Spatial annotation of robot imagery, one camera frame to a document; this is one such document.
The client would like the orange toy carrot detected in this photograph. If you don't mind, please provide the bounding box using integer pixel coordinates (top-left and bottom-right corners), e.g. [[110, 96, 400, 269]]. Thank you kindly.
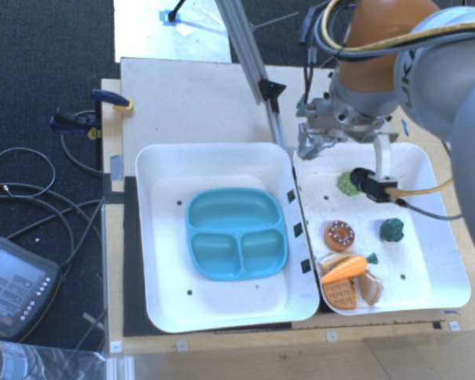
[[320, 252, 379, 286]]

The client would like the toy sandwich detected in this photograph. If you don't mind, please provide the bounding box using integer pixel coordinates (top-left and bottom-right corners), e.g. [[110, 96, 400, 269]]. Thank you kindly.
[[356, 270, 385, 307]]

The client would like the pale wood board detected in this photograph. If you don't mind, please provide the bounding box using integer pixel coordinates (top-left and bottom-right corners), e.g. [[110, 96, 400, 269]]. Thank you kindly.
[[100, 56, 475, 356]]

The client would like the black cylinder on white bracket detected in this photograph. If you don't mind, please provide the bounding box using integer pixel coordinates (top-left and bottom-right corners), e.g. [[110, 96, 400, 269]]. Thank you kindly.
[[348, 131, 399, 204]]

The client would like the dark green toy broccoli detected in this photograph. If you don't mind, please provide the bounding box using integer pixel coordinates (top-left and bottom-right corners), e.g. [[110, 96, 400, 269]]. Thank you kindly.
[[378, 217, 405, 244]]

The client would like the orange toy waffle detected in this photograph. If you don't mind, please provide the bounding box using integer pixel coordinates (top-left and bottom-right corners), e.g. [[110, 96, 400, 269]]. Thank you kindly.
[[321, 278, 359, 312]]

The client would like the tan toy bread slice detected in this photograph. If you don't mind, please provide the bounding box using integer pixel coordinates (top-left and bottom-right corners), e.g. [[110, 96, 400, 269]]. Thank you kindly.
[[317, 251, 355, 276]]

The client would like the blue divided plate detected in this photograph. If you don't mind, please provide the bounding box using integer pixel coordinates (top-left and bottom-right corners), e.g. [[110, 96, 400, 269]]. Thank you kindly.
[[184, 187, 290, 282]]

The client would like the brown toy doughnut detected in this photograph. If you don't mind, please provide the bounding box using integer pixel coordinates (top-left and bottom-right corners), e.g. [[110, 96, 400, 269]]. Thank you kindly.
[[323, 219, 356, 253]]

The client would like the white plastic tray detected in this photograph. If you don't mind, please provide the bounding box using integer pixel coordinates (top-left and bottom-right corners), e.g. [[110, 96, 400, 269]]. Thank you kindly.
[[292, 140, 473, 317], [135, 142, 321, 334]]

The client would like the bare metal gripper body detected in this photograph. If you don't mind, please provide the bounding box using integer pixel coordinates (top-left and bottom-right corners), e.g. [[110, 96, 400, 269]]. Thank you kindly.
[[303, 97, 386, 143]]

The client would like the light green toy broccoli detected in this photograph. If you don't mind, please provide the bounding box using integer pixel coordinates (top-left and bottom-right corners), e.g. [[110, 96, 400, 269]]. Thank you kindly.
[[336, 171, 362, 197]]

